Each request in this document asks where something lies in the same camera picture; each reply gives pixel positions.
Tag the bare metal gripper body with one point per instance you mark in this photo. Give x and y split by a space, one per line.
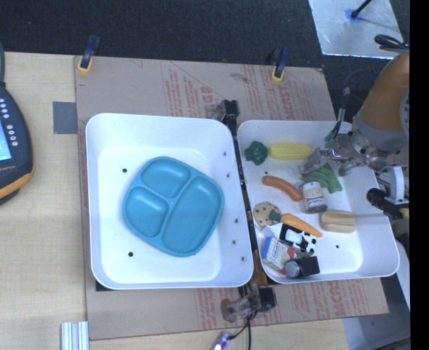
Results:
360 149

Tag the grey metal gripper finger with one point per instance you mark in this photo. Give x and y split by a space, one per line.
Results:
314 162
339 167

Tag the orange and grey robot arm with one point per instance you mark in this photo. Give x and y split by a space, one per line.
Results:
385 93

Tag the green pea pods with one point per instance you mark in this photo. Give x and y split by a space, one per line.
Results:
328 181

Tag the yellow corn cob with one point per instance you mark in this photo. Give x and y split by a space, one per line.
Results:
290 151

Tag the small can with yellow label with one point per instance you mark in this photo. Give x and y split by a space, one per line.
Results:
314 197

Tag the orange sausage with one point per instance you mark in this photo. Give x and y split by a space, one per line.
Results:
282 187

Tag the tan bread loaf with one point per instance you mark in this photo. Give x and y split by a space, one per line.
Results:
338 221

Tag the green broccoli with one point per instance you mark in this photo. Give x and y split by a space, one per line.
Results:
256 152

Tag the orange carrot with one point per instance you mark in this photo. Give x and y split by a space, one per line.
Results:
301 224

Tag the beige chocolate chip biscuit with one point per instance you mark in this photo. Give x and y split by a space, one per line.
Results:
262 211

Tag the black and white milk carton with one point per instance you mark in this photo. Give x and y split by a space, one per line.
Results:
296 237

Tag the white plastic tray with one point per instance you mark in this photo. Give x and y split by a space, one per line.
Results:
108 195
360 246

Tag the yellow juice carton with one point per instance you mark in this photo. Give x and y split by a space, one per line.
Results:
276 253

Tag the black bottle with silver cap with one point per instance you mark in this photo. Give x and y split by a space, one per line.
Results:
307 266

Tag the blue divided plate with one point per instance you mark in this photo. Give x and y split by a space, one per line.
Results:
185 213

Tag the brown cardboard board red print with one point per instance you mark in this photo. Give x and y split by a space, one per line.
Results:
134 86

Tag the black cylinder on white bracket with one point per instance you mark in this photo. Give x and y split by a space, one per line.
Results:
394 188

